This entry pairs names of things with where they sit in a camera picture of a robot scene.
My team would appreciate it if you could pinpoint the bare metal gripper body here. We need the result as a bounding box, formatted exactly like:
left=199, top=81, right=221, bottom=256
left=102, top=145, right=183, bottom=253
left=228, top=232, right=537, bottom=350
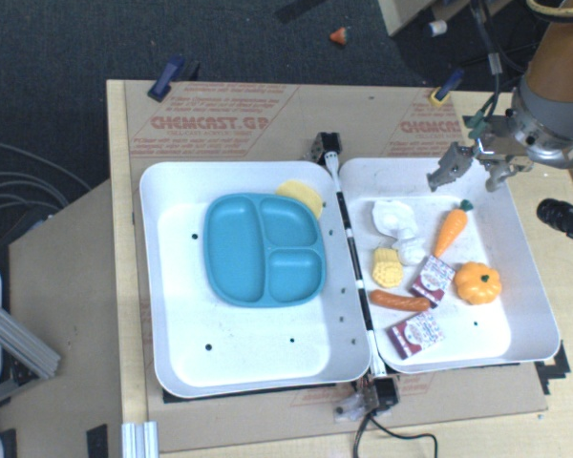
left=472, top=114, right=573, bottom=173

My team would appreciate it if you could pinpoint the orange toy carrot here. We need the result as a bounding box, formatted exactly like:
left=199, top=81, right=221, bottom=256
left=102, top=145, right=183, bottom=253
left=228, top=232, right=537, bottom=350
left=432, top=198, right=475, bottom=260

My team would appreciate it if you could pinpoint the white crumpled plastic object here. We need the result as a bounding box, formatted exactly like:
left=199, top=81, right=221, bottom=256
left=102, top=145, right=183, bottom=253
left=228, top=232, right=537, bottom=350
left=371, top=198, right=428, bottom=267

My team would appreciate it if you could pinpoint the orange toy pumpkin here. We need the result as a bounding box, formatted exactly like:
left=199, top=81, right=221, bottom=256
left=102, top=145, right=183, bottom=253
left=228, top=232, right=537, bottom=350
left=453, top=260, right=501, bottom=306

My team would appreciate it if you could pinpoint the red and white carton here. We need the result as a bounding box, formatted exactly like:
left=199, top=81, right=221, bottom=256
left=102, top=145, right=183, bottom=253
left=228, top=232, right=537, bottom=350
left=387, top=310, right=446, bottom=362
left=408, top=254, right=456, bottom=309

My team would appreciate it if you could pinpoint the yellow toy corn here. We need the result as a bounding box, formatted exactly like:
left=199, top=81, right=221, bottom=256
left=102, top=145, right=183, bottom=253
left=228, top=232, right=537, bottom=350
left=371, top=246, right=405, bottom=289

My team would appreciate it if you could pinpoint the thin black and white rod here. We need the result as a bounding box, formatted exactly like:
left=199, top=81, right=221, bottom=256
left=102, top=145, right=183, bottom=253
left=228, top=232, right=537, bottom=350
left=325, top=152, right=389, bottom=379

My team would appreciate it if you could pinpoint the orange toy sausage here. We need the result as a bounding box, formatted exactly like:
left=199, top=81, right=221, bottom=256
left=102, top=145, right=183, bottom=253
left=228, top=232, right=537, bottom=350
left=369, top=288, right=433, bottom=313

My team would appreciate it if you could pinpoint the yellow toy biscuit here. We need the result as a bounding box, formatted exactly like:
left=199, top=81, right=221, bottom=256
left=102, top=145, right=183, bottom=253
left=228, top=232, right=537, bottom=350
left=274, top=178, right=326, bottom=220

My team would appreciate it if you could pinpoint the white plastic tray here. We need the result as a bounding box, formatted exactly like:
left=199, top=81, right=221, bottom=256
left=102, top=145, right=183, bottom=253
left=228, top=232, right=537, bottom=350
left=138, top=160, right=373, bottom=399
left=337, top=156, right=562, bottom=376

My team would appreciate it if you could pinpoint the brown cardboard board red print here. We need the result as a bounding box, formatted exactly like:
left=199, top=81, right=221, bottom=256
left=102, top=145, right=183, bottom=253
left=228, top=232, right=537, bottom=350
left=123, top=80, right=551, bottom=454

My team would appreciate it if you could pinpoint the blue divided plate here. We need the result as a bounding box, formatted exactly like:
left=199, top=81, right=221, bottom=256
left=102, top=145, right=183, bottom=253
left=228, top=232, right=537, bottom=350
left=202, top=192, right=328, bottom=309

